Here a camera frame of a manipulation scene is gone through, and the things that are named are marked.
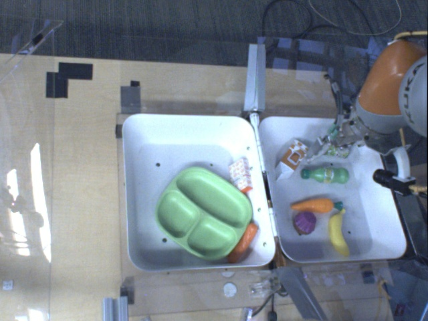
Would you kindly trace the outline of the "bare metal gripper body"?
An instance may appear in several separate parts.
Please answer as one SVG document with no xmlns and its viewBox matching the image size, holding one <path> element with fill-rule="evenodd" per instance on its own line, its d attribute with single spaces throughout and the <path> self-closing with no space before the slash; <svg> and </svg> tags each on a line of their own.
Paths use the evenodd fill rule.
<svg viewBox="0 0 428 321">
<path fill-rule="evenodd" d="M 359 118 L 343 120 L 341 124 L 336 123 L 334 125 L 329 140 L 337 148 L 364 146 L 365 130 L 364 124 Z"/>
</svg>

